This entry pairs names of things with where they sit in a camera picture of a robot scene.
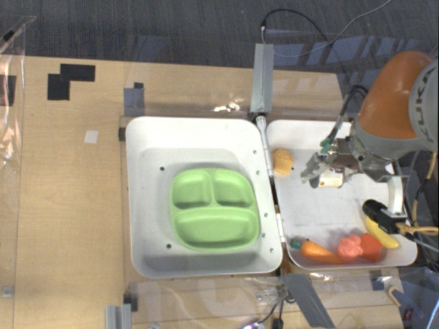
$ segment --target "yellow banana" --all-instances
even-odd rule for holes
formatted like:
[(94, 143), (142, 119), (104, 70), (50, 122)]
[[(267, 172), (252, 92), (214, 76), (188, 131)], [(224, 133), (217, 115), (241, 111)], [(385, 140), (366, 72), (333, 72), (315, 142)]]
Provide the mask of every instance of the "yellow banana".
[(369, 217), (366, 217), (366, 228), (370, 235), (376, 238), (382, 246), (388, 249), (396, 249), (399, 246), (398, 241), (393, 237), (381, 230), (377, 222), (374, 222)]

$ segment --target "green plate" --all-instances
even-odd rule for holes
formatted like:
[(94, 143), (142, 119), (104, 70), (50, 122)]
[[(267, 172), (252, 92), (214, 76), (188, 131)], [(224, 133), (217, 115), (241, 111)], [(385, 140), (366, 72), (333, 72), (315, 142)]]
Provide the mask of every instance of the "green plate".
[(259, 235), (259, 213), (251, 183), (230, 169), (190, 169), (171, 185), (171, 220), (189, 249), (240, 249)]

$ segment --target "white sticker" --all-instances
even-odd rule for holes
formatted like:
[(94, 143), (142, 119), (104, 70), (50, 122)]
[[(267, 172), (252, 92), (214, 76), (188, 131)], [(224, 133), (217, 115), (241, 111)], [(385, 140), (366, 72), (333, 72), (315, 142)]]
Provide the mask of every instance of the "white sticker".
[(95, 144), (97, 143), (97, 136), (99, 135), (99, 132), (97, 130), (87, 130), (87, 133), (85, 134), (84, 142), (86, 144)]

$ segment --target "wooden surface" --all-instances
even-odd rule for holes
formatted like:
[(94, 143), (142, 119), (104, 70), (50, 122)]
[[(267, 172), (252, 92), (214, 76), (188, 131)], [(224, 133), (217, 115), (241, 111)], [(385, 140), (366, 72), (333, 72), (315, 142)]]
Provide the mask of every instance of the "wooden surface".
[[(71, 82), (70, 101), (47, 101), (47, 74), (59, 73), (63, 62), (96, 65), (95, 82)], [(275, 72), (274, 81), (274, 107), (278, 113), (294, 113), (296, 118), (336, 117), (341, 95), (334, 75), (279, 71)], [(123, 88), (132, 87), (134, 82), (144, 83), (145, 102), (151, 112), (167, 106), (170, 112), (190, 112), (196, 104), (196, 109), (215, 114), (215, 107), (230, 109), (233, 101), (245, 114), (250, 103), (252, 70), (26, 59), (15, 329), (103, 328), (105, 306), (123, 301), (121, 157), (117, 132), (123, 114)], [(99, 131), (96, 144), (84, 142), (88, 130)], [(216, 298), (227, 303), (236, 289), (226, 289), (221, 294), (216, 288), (214, 291)], [(163, 318), (162, 328), (225, 328), (224, 321), (235, 325), (247, 319), (244, 308), (238, 319), (215, 319), (211, 311), (200, 310), (197, 314), (196, 302), (191, 304), (195, 300), (187, 301), (184, 305), (192, 308), (192, 315), (202, 314), (204, 318), (177, 326), (171, 316)], [(379, 327), (385, 328), (385, 321), (392, 323), (392, 328), (400, 324), (395, 325), (398, 312), (387, 300), (372, 309), (374, 315), (369, 317), (370, 307), (347, 312), (334, 308), (330, 314), (341, 318), (341, 323), (349, 313), (363, 311), (360, 317), (365, 327), (379, 322)], [(286, 328), (307, 328), (297, 310), (286, 311), (285, 322), (290, 320), (292, 324), (286, 324)], [(147, 328), (147, 324), (135, 328)]]

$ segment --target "orange carrot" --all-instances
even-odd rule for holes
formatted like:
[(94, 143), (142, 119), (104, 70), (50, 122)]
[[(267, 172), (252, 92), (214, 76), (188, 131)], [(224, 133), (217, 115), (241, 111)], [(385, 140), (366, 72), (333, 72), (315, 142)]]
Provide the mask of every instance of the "orange carrot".
[(342, 264), (343, 260), (333, 252), (310, 240), (306, 240), (300, 248), (302, 255), (325, 263)]
[(361, 237), (360, 247), (363, 249), (361, 257), (371, 260), (372, 262), (377, 262), (379, 260), (382, 245), (372, 235), (364, 233)]

